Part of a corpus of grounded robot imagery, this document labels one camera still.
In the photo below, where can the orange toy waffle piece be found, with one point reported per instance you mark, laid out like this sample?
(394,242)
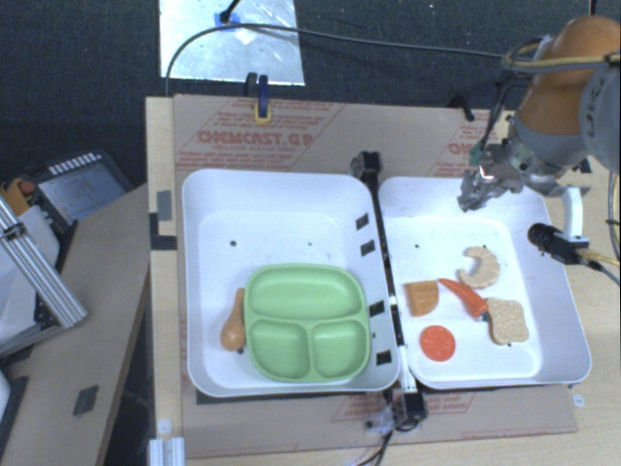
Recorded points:
(422,299)

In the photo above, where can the white plastic tray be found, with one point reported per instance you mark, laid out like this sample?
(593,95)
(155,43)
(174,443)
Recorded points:
(485,362)
(271,231)

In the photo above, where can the green divided plate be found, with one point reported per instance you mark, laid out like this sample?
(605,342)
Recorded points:
(305,323)

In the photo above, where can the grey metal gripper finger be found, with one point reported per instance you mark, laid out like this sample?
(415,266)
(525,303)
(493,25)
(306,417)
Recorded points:
(497,190)
(469,192)

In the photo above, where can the black cylinder on white bracket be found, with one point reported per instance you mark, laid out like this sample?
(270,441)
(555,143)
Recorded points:
(553,243)

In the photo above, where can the tan toy chicken drumstick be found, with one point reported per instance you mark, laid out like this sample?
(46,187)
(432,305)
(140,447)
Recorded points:
(233,335)

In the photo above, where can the beige toy croissant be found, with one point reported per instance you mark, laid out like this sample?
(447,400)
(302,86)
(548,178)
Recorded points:
(485,270)

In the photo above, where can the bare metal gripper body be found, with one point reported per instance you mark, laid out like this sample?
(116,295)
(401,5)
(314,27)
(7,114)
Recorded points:
(504,163)

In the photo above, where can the beige toy bread slice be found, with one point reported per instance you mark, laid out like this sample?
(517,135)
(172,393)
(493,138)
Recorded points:
(507,322)

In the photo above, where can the thin black and white rod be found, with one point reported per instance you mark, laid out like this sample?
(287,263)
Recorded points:
(386,255)

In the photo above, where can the red toy tomato slice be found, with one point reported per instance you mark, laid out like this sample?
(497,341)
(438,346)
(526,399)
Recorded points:
(437,342)

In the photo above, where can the brown cardboard board red print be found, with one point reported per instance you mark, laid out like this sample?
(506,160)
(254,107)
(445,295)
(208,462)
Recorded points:
(310,129)

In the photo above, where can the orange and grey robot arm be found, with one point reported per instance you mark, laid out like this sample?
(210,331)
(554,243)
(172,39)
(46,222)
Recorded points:
(572,80)

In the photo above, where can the red toy chili pepper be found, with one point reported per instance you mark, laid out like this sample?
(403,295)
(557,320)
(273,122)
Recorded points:
(466,295)

